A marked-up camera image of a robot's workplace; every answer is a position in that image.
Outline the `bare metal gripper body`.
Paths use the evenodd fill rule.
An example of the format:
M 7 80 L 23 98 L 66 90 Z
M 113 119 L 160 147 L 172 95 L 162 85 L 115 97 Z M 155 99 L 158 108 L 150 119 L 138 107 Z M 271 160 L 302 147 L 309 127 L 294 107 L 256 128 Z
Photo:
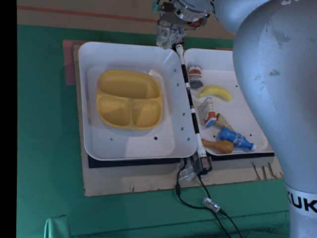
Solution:
M 159 6 L 160 19 L 158 24 L 162 28 L 177 30 L 184 33 L 188 30 L 199 30 L 207 23 L 208 12 L 196 11 L 182 4 L 164 2 Z

